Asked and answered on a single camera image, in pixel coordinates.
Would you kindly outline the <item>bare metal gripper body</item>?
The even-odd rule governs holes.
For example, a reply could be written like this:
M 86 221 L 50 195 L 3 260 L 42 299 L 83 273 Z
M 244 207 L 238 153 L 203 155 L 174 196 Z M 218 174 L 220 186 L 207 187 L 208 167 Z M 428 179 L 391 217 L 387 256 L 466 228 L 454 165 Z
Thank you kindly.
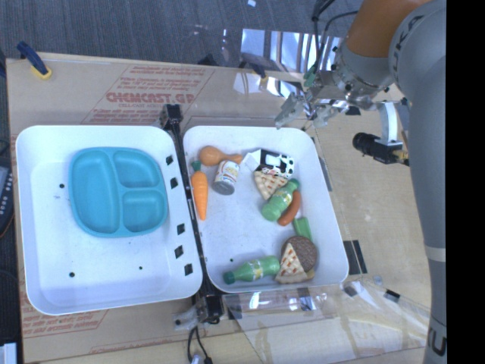
M 376 95 L 386 88 L 387 77 L 370 80 L 346 70 L 318 71 L 305 92 L 305 99 L 312 105 L 335 100 L 370 109 L 374 106 Z

